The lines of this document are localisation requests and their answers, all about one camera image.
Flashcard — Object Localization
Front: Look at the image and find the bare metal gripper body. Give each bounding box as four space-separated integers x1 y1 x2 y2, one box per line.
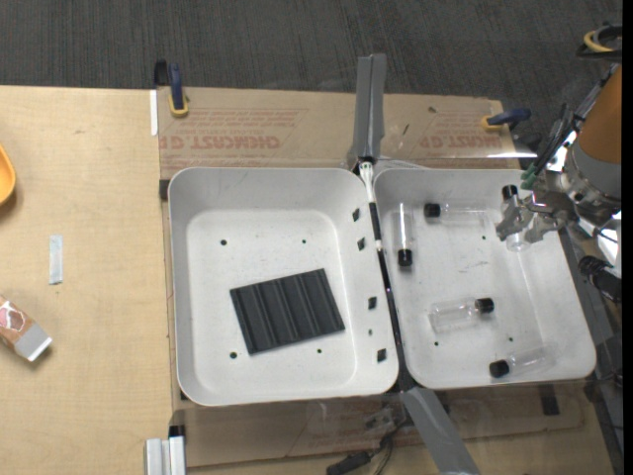
529 166 620 229

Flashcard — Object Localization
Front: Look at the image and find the clear bottle with black cap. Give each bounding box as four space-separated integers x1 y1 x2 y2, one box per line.
489 345 551 380
500 184 534 253
428 297 497 334
423 201 490 228
392 204 414 268

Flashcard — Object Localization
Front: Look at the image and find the white plastic tray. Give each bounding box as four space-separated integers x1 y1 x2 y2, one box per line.
372 167 598 392
166 166 401 408

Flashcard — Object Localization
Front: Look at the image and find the thin black and white rod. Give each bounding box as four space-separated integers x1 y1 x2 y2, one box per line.
359 161 408 393

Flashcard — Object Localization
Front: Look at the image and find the brown cardboard board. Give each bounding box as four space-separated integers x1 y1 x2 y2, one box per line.
156 85 586 468

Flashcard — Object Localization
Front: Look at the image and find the black ribbed panel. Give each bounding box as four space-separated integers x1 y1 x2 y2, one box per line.
228 267 346 356

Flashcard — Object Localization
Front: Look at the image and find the brown and grey carton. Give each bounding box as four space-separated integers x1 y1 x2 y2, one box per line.
0 293 53 363

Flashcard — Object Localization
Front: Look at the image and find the orange plate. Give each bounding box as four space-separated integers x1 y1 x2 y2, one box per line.
0 143 18 207

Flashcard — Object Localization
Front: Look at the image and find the black cylinder on white bracket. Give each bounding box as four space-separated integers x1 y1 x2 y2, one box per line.
576 210 623 304

